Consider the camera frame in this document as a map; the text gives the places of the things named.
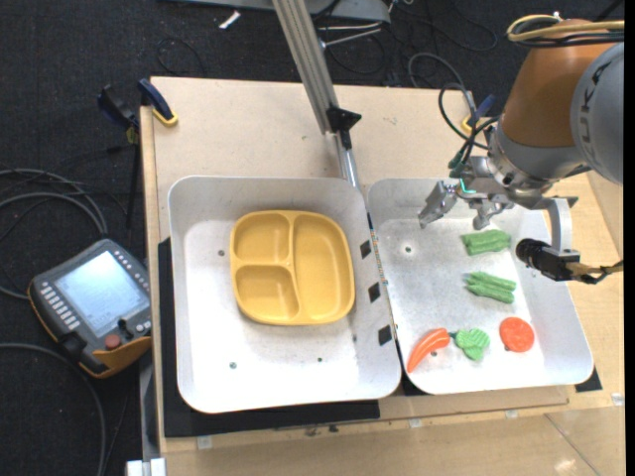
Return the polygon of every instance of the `white tray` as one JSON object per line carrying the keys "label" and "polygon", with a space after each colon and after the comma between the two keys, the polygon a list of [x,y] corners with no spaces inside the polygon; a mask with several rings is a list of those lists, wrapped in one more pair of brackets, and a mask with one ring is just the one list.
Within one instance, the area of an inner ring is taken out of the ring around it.
{"label": "white tray", "polygon": [[[469,257],[460,235],[474,232],[475,211],[464,201],[425,230],[419,227],[417,215],[437,181],[384,179],[368,193],[398,344],[408,361],[418,340],[438,327],[480,328],[491,343],[481,361],[472,361],[451,342],[437,356],[427,357],[409,374],[410,380],[434,395],[585,381],[593,360],[567,284],[528,269],[513,254],[524,238],[551,241],[543,212],[516,206],[494,216],[487,229],[511,234],[510,250]],[[514,302],[470,293],[464,276],[474,271],[515,281]],[[534,328],[536,342],[528,352],[507,351],[500,339],[499,324],[511,315]]]}
{"label": "white tray", "polygon": [[[229,237],[258,210],[322,213],[344,231],[356,301],[344,319],[272,326],[243,315],[234,297]],[[187,177],[169,193],[179,390],[203,413],[374,400],[399,385],[401,368],[362,194],[338,178]]]}

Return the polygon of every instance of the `screen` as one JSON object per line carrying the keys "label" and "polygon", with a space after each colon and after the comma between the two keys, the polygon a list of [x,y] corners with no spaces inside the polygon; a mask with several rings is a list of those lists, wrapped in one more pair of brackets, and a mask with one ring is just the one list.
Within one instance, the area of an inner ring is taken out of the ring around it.
{"label": "screen", "polygon": [[98,337],[121,317],[148,304],[146,294],[107,251],[60,277],[55,284]]}

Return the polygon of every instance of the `wooden table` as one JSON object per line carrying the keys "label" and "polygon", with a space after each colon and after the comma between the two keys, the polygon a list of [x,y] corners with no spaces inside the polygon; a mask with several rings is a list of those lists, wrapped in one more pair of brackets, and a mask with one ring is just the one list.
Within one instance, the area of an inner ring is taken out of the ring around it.
{"label": "wooden table", "polygon": [[[335,145],[319,133],[301,84],[164,77],[152,82],[180,118],[166,128],[141,109],[157,434],[170,476],[414,475],[423,468],[445,474],[623,473],[621,275],[597,286],[570,284],[601,390],[578,393],[563,386],[420,397],[398,391],[379,401],[380,420],[165,437],[157,245],[169,236],[170,186],[189,175],[338,177],[339,166]],[[379,179],[446,177],[460,141],[441,117],[436,90],[335,89],[343,108],[362,114],[351,134],[364,194]],[[446,94],[445,107],[455,121],[466,111],[456,92]],[[572,210],[573,247],[582,260],[615,263],[622,248],[621,188],[583,175],[560,182],[553,194],[579,197]]]}

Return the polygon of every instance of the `red button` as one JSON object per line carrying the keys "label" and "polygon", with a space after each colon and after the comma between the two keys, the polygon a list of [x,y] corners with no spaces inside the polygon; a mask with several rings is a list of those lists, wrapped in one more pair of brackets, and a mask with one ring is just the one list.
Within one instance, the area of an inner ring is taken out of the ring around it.
{"label": "red button", "polygon": [[112,351],[113,349],[116,349],[121,345],[121,337],[114,333],[108,335],[104,341],[106,343],[106,349],[108,349],[108,351]]}

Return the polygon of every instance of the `yellow plate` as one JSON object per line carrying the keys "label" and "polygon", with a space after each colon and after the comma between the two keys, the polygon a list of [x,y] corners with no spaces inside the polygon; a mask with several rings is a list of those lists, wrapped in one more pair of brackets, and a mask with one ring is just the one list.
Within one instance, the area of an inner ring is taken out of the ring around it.
{"label": "yellow plate", "polygon": [[324,324],[355,301],[348,242],[330,218],[308,211],[256,211],[231,232],[231,279],[238,306],[267,324]]}

